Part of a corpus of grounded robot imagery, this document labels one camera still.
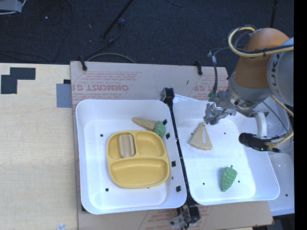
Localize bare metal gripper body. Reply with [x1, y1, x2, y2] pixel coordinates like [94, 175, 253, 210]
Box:
[213, 90, 255, 117]

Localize beige cheese wedge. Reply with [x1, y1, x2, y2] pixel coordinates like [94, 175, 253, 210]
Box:
[189, 121, 213, 151]

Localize white plastic tray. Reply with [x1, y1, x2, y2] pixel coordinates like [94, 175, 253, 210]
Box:
[75, 99, 188, 215]
[173, 99, 281, 206]

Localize thin black rod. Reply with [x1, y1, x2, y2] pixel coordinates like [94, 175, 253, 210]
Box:
[167, 97, 194, 208]

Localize green ice cream cone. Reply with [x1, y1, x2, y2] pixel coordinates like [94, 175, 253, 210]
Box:
[131, 117, 166, 138]

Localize green grapes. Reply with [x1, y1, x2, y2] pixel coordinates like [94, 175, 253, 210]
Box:
[219, 164, 238, 192]

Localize brown cardboard board red print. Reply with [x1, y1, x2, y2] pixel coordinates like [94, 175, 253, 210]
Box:
[70, 60, 274, 230]

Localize beige bread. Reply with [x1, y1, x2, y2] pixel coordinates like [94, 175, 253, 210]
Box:
[118, 133, 136, 159]

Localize yellow divided plate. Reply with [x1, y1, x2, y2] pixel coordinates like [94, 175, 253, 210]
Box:
[106, 129, 171, 189]

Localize black cylinder on white bracket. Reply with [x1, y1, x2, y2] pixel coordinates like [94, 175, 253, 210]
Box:
[238, 111, 277, 153]

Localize black block with thin wires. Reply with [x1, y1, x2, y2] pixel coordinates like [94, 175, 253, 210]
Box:
[184, 205, 201, 224]
[160, 87, 176, 103]

